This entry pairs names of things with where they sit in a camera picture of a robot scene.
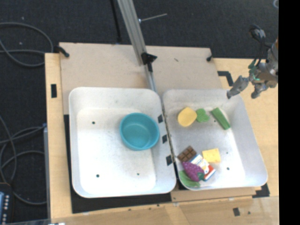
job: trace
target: black fabric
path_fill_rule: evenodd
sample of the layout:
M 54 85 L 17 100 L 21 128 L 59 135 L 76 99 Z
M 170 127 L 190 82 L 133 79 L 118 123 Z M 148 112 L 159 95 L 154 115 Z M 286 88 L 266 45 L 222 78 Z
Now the black fabric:
M 71 203 L 73 213 L 103 210 L 109 208 L 121 208 L 129 206 L 159 204 L 171 202 L 171 194 L 157 194 L 157 195 L 141 195 L 141 196 L 124 196 L 124 197 L 109 197 L 109 198 L 84 198 L 79 196 L 72 186 L 72 171 L 71 171 L 71 156 L 70 156 L 70 131 L 69 131 L 69 116 L 64 115 L 66 144 L 68 156 L 68 168 L 70 175 L 70 190 Z
M 253 58 L 259 44 L 249 33 L 250 24 L 264 29 L 266 42 L 278 36 L 278 10 L 274 0 L 134 0 L 138 17 L 167 16 L 142 22 L 146 45 L 209 47 L 213 57 Z M 121 44 L 130 44 L 116 5 Z M 36 26 L 53 41 L 115 44 L 115 27 L 110 0 L 0 0 L 0 22 L 19 22 Z M 0 27 L 0 39 L 7 49 L 50 51 L 48 42 L 32 30 Z M 26 63 L 43 61 L 42 56 L 16 54 Z M 0 114 L 10 132 L 41 126 L 46 122 L 45 68 L 23 68 L 0 53 Z M 0 140 L 7 139 L 0 127 Z M 17 152 L 43 150 L 43 135 L 20 140 Z M 12 152 L 7 148 L 5 159 Z M 9 176 L 13 166 L 6 168 Z M 15 191 L 32 201 L 45 196 L 45 165 L 41 156 L 20 158 L 13 184 Z M 14 222 L 43 219 L 46 206 L 15 202 Z

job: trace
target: brown toy chocolate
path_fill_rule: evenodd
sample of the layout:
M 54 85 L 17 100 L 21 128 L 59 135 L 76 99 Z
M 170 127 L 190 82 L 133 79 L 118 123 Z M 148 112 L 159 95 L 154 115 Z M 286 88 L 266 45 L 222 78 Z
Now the brown toy chocolate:
M 196 151 L 191 147 L 188 146 L 186 149 L 184 149 L 178 156 L 177 158 L 181 161 L 181 162 L 187 162 L 189 161 L 191 158 L 193 158 L 196 155 Z

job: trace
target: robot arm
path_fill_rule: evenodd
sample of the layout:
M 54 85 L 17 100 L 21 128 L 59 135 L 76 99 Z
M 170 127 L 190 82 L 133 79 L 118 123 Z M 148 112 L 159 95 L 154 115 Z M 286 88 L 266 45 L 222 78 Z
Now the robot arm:
M 251 94 L 252 98 L 257 98 L 261 92 L 266 91 L 268 88 L 275 88 L 278 84 L 278 38 L 269 46 L 266 62 L 262 63 L 261 60 L 266 46 L 264 31 L 258 26 L 252 25 L 250 34 L 255 40 L 260 42 L 260 51 L 248 67 L 249 77 L 238 77 L 232 89 L 227 92 L 228 99 L 243 91 L 249 82 L 254 85 L 255 89 Z

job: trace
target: yellow sponge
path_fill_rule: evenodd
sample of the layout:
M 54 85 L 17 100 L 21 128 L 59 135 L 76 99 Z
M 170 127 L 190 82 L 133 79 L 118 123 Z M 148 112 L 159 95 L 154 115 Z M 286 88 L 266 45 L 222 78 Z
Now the yellow sponge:
M 183 127 L 190 126 L 197 118 L 197 113 L 190 107 L 183 109 L 177 117 L 180 125 Z
M 221 157 L 218 148 L 202 151 L 202 154 L 203 158 L 209 163 L 221 162 Z

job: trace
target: toy sink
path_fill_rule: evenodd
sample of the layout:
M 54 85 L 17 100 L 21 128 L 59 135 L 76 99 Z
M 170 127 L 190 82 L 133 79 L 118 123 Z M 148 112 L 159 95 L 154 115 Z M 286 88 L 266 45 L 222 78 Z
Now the toy sink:
M 160 138 L 148 150 L 134 151 L 121 140 L 119 125 L 130 113 L 157 121 Z M 176 175 L 166 138 L 160 97 L 149 89 L 80 87 L 69 95 L 71 168 L 82 197 L 168 193 Z
M 200 181 L 200 187 L 188 189 L 259 187 L 266 183 L 267 171 L 240 95 L 228 99 L 226 90 L 221 89 L 169 90 L 163 95 L 163 103 L 178 171 L 183 167 L 177 156 L 188 146 L 200 155 L 203 150 L 219 149 L 221 162 L 210 164 L 216 172 L 208 181 Z M 205 109 L 209 121 L 182 127 L 177 116 L 185 107 Z M 224 130 L 211 115 L 216 107 L 229 121 L 229 129 Z

